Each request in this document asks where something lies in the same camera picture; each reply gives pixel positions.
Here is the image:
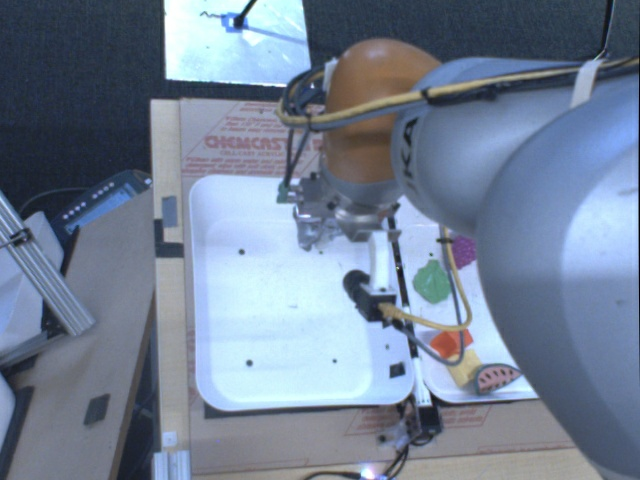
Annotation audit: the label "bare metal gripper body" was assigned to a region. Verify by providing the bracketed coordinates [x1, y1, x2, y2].
[291, 171, 402, 243]

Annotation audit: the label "thin black and white rod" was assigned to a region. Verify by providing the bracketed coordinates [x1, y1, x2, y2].
[385, 214, 433, 405]

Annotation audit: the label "white plastic tray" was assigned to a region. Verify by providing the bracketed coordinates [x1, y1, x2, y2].
[188, 173, 417, 413]
[397, 198, 542, 405]

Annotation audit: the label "green toy lettuce leaf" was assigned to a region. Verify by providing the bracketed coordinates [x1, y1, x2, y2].
[411, 259, 452, 305]

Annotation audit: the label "purple toy grapes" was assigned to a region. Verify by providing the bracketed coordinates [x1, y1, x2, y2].
[451, 235, 478, 270]

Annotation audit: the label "brown cardboard board red print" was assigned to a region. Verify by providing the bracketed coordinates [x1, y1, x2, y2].
[178, 97, 577, 475]

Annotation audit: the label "orange toy wedge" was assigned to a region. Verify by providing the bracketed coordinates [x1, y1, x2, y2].
[429, 328, 475, 360]

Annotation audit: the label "yellow toy cheese piece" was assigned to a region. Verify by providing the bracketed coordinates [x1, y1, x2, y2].
[446, 349, 484, 390]

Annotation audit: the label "pink toy watermelon slice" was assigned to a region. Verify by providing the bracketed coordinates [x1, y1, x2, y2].
[472, 362, 523, 396]

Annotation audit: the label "black cylinder on white bracket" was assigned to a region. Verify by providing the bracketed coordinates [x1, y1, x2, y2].
[342, 229, 402, 325]

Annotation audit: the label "black block with thin wires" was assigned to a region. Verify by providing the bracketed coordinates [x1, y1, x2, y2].
[416, 403, 445, 436]

